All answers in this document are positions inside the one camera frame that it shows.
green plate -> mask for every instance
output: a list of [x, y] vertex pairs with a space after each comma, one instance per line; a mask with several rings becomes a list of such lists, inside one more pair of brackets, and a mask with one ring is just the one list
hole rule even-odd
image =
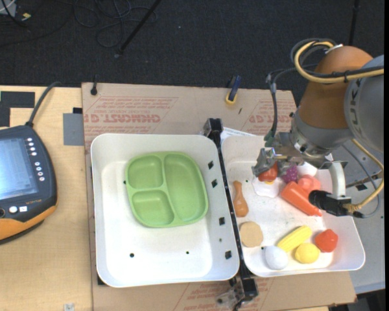
[[207, 213], [202, 173], [182, 152], [154, 152], [132, 158], [125, 170], [135, 218], [148, 227], [192, 224]]

